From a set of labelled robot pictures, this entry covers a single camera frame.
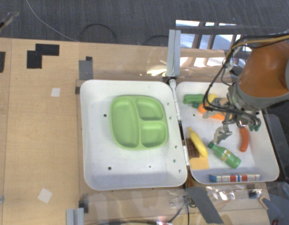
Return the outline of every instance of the wooden table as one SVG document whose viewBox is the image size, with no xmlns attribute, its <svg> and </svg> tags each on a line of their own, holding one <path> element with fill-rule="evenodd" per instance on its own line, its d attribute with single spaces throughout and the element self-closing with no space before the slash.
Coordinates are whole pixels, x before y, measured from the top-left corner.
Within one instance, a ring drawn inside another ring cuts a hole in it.
<svg viewBox="0 0 289 225">
<path fill-rule="evenodd" d="M 27 69 L 27 51 L 35 50 L 36 43 L 59 44 L 59 56 L 43 56 L 42 69 Z M 158 81 L 160 76 L 147 73 L 166 67 L 167 48 L 0 38 L 0 51 L 6 52 L 5 70 L 0 73 L 0 193 L 5 198 L 0 204 L 0 224 L 64 225 L 66 210 L 78 207 L 82 193 L 75 94 L 79 60 L 93 58 L 96 79 Z M 223 51 L 197 49 L 182 49 L 181 54 L 190 58 L 223 55 Z M 206 80 L 211 78 L 210 71 L 216 70 L 185 70 L 181 77 L 187 80 L 187 74 L 196 74 L 196 81 Z M 51 96 L 53 88 L 60 89 L 59 97 Z M 265 184 L 257 187 L 266 194 Z M 43 188 L 52 192 L 48 203 L 38 199 Z M 91 199 L 93 204 L 105 207 L 112 218 L 118 214 L 130 218 L 148 216 L 150 210 L 157 208 L 162 214 L 168 209 L 164 205 L 168 189 L 113 194 L 93 191 Z M 268 224 L 260 203 L 245 195 L 239 200 L 219 201 L 217 208 L 225 224 Z M 243 222 L 239 216 L 247 208 L 251 208 L 251 216 Z M 186 220 L 184 214 L 176 218 L 175 224 L 185 224 Z M 191 210 L 191 221 L 194 220 L 205 224 L 197 209 Z"/>
</svg>

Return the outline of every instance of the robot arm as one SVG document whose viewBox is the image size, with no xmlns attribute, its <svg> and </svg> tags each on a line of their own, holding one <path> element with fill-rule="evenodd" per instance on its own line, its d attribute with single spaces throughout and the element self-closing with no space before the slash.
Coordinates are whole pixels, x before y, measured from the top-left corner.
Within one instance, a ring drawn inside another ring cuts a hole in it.
<svg viewBox="0 0 289 225">
<path fill-rule="evenodd" d="M 257 38 L 243 37 L 235 42 L 205 93 L 204 108 L 226 114 L 223 127 L 216 130 L 215 143 L 231 135 L 228 124 L 236 123 L 240 128 L 248 126 L 251 131 L 257 131 L 261 125 L 256 116 L 259 111 L 289 99 L 289 44 L 283 42 L 289 39 L 289 33 Z M 210 103 L 207 100 L 209 90 L 219 75 L 231 67 L 230 58 L 242 45 L 251 47 L 252 52 L 238 80 L 227 84 L 228 101 L 223 104 L 224 98 L 219 98 Z"/>
</svg>

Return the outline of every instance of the green divided plate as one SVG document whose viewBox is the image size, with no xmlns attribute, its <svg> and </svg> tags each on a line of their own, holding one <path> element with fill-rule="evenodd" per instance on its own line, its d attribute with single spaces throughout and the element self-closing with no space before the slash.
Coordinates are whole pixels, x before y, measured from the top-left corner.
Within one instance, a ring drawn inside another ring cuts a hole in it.
<svg viewBox="0 0 289 225">
<path fill-rule="evenodd" d="M 116 144 L 142 150 L 164 145 L 168 127 L 161 103 L 147 96 L 120 96 L 110 107 L 110 125 Z"/>
</svg>

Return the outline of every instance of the white tray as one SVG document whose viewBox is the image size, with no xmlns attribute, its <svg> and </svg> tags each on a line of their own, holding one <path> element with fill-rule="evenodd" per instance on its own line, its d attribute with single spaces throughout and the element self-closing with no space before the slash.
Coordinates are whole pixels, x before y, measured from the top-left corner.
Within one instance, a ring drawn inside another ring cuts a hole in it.
<svg viewBox="0 0 289 225">
<path fill-rule="evenodd" d="M 222 126 L 222 121 L 208 118 L 203 119 L 198 109 L 192 108 L 190 104 L 183 104 L 185 94 L 204 94 L 209 83 L 205 82 L 182 82 L 177 86 L 177 97 L 183 130 L 186 138 L 189 138 L 188 127 L 191 127 L 201 138 L 204 144 L 213 140 L 215 130 Z M 226 97 L 228 92 L 227 86 L 222 83 L 215 83 L 210 93 L 214 93 L 219 97 Z M 192 170 L 193 177 L 202 184 L 214 184 L 209 181 L 208 175 L 211 173 L 232 173 L 232 172 L 252 172 L 261 175 L 260 181 L 274 181 L 279 176 L 279 166 L 276 161 L 273 147 L 269 138 L 269 134 L 264 122 L 263 116 L 259 115 L 262 125 L 258 132 L 249 132 L 249 145 L 246 152 L 240 152 L 241 136 L 236 124 L 229 125 L 233 135 L 226 140 L 220 142 L 219 146 L 223 146 L 233 152 L 241 159 L 238 168 L 233 169 L 218 159 L 211 149 L 208 149 L 208 161 L 210 169 Z"/>
<path fill-rule="evenodd" d="M 84 177 L 92 189 L 175 187 L 185 182 L 184 151 L 168 85 L 162 82 L 89 80 L 81 86 L 80 94 Z M 121 95 L 151 96 L 161 102 L 169 132 L 165 145 L 133 151 L 123 149 L 113 141 L 110 104 Z"/>
</svg>

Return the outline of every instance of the white cable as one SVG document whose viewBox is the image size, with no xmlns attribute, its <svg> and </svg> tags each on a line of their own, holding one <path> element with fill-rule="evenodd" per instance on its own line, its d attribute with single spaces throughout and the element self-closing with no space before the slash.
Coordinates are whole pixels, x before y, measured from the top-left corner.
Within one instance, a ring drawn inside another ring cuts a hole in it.
<svg viewBox="0 0 289 225">
<path fill-rule="evenodd" d="M 176 111 L 177 111 L 178 121 L 181 121 L 181 113 L 180 113 L 180 109 L 178 106 L 178 99 L 177 99 L 177 94 L 176 94 L 176 87 L 177 87 L 176 80 L 173 78 L 170 79 L 169 85 L 170 85 L 171 90 L 172 90 L 173 99 L 174 99 L 174 103 L 175 103 L 175 107 L 176 107 Z"/>
<path fill-rule="evenodd" d="M 74 40 L 74 39 L 72 39 L 72 38 L 70 38 L 70 37 L 68 37 L 68 36 L 65 36 L 64 34 L 58 32 L 57 30 L 55 30 L 54 28 L 52 28 L 50 25 L 48 25 L 47 23 L 45 23 L 44 21 L 42 21 L 42 20 L 37 16 L 37 14 L 34 12 L 34 10 L 32 9 L 32 7 L 31 7 L 31 5 L 30 5 L 30 3 L 28 2 L 28 0 L 26 0 L 26 2 L 27 2 L 27 4 L 28 4 L 29 8 L 31 9 L 32 13 L 35 15 L 35 17 L 36 17 L 40 22 L 42 22 L 45 26 L 49 27 L 49 28 L 52 29 L 53 31 L 57 32 L 58 34 L 60 34 L 61 36 L 65 37 L 65 38 L 67 38 L 67 39 L 69 39 L 69 40 L 78 42 L 78 40 Z"/>
</svg>

